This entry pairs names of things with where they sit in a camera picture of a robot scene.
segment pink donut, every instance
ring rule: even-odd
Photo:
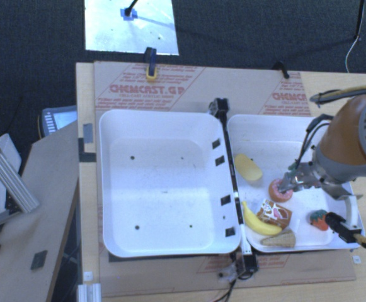
[[[284,203],[284,202],[288,201],[294,193],[293,190],[288,190],[288,191],[285,191],[285,193],[280,193],[278,191],[278,187],[281,182],[282,182],[282,179],[275,179],[274,181],[271,182],[270,187],[268,187],[268,192],[270,194],[270,197],[276,203]]]

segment toy food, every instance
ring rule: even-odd
[[[285,229],[278,235],[262,239],[261,244],[265,246],[295,247],[295,233],[291,229]]]
[[[284,203],[288,201],[294,193],[294,191],[291,189],[285,191],[284,193],[280,193],[278,187],[281,182],[282,179],[275,179],[271,182],[270,187],[268,188],[268,193],[270,194],[271,199],[276,203]]]
[[[261,169],[245,154],[237,154],[234,158],[234,165],[247,181],[256,181],[263,176]]]
[[[313,226],[316,226],[320,230],[327,230],[328,225],[326,223],[326,214],[327,211],[320,209],[315,212],[313,212],[310,215],[310,224]]]
[[[264,199],[260,210],[257,212],[257,217],[265,223],[284,229],[290,223],[292,212],[269,199]]]
[[[262,235],[276,235],[282,231],[282,228],[276,225],[271,225],[269,223],[264,223],[247,207],[245,201],[242,202],[243,205],[243,216],[244,222],[255,232]]]

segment banana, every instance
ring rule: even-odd
[[[259,220],[258,217],[247,207],[247,203],[245,201],[242,202],[242,205],[244,208],[244,222],[255,232],[261,235],[273,236],[282,231],[282,228],[279,226],[264,223],[263,221]]]

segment empty white tray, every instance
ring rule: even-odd
[[[240,231],[221,123],[114,109],[100,119],[103,238],[120,257],[225,254]]]
[[[247,201],[251,210],[258,211],[264,199],[270,199],[268,187],[272,180],[282,178],[287,168],[299,156],[300,147],[306,134],[306,128],[312,118],[293,116],[267,115],[236,115],[228,123],[229,137],[233,157],[245,154],[263,171],[263,177],[248,183],[236,172],[241,201]],[[317,145],[324,134],[321,128],[313,138],[312,144]],[[302,161],[311,160],[311,150],[306,152]],[[349,192],[349,183],[344,185]],[[249,243],[262,252],[291,252],[302,250],[326,249],[355,249],[357,243],[345,243],[330,229],[322,232],[310,225],[309,214],[312,211],[324,209],[346,217],[344,201],[335,201],[322,189],[306,189],[294,193],[292,198],[281,206],[293,212],[291,229],[295,232],[296,246],[294,248],[268,247],[260,243],[265,236],[259,235],[246,227]]]

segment toy carrot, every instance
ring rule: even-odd
[[[313,212],[310,215],[310,224],[316,226],[320,230],[327,230],[328,225],[326,223],[326,213],[327,211],[323,209]]]

